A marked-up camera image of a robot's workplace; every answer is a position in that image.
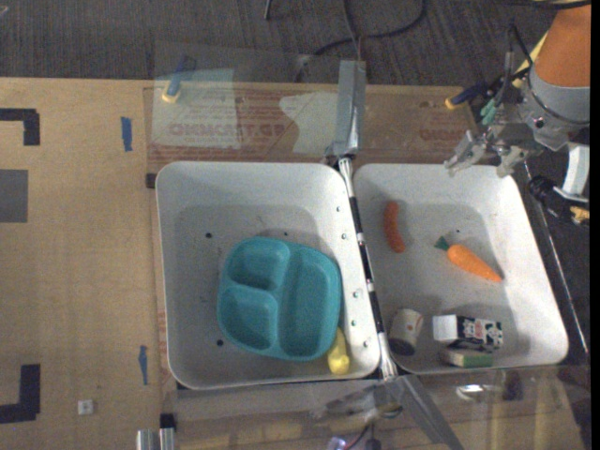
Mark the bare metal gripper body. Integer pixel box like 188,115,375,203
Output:
484,108,590,155

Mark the brown cardboard board, red print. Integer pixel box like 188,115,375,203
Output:
142,82,590,424

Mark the orange sausage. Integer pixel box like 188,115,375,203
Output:
382,200,408,255

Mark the orange carrot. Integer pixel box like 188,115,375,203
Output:
432,234,504,284

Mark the white plastic tray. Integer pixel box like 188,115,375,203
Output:
352,162,571,376
154,160,383,391

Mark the white and black milk carton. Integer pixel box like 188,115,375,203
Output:
431,313,504,351

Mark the small white can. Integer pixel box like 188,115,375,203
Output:
387,307,425,357

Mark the green and white packet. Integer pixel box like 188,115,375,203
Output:
438,346,495,370

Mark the teal divided plate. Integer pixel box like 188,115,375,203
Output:
216,235,344,363

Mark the yellow banana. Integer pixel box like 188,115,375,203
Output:
326,327,352,376

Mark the black cylinder on white bracket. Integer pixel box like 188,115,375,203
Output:
526,142,591,204

